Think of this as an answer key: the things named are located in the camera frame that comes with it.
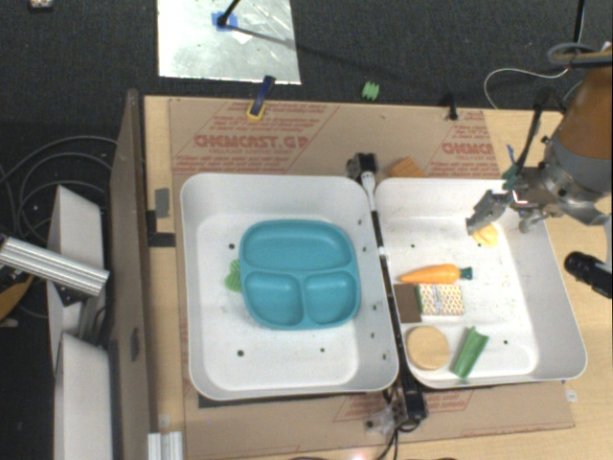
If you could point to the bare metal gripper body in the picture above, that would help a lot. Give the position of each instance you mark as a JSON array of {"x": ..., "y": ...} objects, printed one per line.
[{"x": 546, "y": 194}]

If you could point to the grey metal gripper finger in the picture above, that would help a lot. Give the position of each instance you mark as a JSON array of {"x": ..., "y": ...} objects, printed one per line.
[
  {"x": 479, "y": 211},
  {"x": 498, "y": 206}
]

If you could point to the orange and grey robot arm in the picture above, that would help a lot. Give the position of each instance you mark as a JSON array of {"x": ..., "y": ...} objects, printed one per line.
[{"x": 589, "y": 113}]

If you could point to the yellow toy food piece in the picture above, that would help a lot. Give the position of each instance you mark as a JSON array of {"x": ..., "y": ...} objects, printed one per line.
[{"x": 487, "y": 236}]

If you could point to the orange carrot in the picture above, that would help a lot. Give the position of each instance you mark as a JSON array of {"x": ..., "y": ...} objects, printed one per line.
[{"x": 431, "y": 274}]

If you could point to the orange toy bread slice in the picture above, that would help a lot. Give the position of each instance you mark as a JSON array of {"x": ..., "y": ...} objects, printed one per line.
[{"x": 406, "y": 168}]

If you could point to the white and orange patterned packet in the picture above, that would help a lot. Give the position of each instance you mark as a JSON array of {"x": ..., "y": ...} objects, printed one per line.
[{"x": 443, "y": 300}]

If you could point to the white plastic tray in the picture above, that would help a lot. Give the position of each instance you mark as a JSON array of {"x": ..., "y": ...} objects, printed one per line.
[
  {"x": 512, "y": 305},
  {"x": 215, "y": 305}
]

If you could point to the thin black and white rod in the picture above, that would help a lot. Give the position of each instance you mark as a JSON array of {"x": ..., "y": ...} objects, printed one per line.
[{"x": 377, "y": 221}]

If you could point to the brown rectangular biscuit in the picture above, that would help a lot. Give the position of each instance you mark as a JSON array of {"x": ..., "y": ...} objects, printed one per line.
[{"x": 407, "y": 304}]

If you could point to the green toy celery stick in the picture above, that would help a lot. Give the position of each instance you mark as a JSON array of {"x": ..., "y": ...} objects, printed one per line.
[{"x": 469, "y": 352}]

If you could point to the round tan biscuit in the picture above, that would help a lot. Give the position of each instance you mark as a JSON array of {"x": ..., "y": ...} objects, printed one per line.
[{"x": 427, "y": 348}]

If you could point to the green ridged toy piece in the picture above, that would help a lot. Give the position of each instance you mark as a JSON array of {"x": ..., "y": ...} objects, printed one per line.
[{"x": 371, "y": 90}]

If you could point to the blue divided plate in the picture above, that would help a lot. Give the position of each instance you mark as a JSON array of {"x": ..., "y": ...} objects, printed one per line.
[{"x": 297, "y": 252}]

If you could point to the brown cardboard board red print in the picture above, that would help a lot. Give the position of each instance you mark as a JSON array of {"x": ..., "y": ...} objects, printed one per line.
[{"x": 268, "y": 146}]

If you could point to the green toy lettuce leaf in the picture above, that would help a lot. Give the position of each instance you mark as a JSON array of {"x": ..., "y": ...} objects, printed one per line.
[{"x": 232, "y": 278}]

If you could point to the black cylinder on white bracket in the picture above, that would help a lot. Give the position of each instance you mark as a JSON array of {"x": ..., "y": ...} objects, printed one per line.
[{"x": 582, "y": 264}]

